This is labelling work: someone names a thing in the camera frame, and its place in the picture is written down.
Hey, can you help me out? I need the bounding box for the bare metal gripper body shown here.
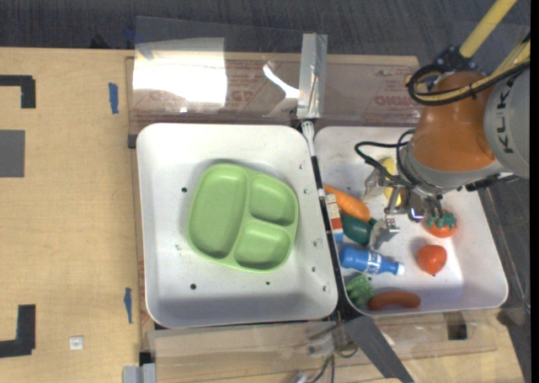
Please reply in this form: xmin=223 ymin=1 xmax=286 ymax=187
xmin=382 ymin=177 xmax=444 ymax=223

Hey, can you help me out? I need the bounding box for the orange carrot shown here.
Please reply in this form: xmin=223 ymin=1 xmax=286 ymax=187
xmin=323 ymin=184 xmax=372 ymax=223

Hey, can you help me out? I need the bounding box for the red and white carton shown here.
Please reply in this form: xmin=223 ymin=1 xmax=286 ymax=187
xmin=325 ymin=193 xmax=344 ymax=244

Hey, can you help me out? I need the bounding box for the dark green pepper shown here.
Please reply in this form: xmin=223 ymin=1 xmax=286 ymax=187
xmin=339 ymin=213 xmax=378 ymax=247

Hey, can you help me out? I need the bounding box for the black cylinder on white bracket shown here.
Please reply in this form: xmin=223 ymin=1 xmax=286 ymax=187
xmin=464 ymin=173 xmax=520 ymax=193

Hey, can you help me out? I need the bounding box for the green divided plate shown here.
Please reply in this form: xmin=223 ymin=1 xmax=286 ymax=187
xmin=185 ymin=162 xmax=301 ymax=274

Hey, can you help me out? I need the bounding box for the orange tomato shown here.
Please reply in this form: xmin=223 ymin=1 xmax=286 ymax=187
xmin=416 ymin=243 xmax=448 ymax=277

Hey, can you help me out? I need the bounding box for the green broccoli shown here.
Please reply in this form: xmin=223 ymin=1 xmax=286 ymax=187
xmin=344 ymin=273 xmax=376 ymax=307

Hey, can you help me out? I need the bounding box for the white plastic tray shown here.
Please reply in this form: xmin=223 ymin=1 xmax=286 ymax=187
xmin=313 ymin=125 xmax=510 ymax=317
xmin=135 ymin=122 xmax=339 ymax=329

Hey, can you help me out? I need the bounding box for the orange fruit with green leaves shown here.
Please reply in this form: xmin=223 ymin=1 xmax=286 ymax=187
xmin=424 ymin=209 xmax=458 ymax=240

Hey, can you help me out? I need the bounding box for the yellow banana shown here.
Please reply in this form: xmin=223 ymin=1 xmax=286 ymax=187
xmin=377 ymin=155 xmax=408 ymax=208

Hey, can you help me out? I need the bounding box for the blue bottle white cap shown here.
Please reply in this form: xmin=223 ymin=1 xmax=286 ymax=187
xmin=338 ymin=243 xmax=406 ymax=277

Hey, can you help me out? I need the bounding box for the brown sausage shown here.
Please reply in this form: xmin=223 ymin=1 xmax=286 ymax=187
xmin=367 ymin=290 xmax=422 ymax=312

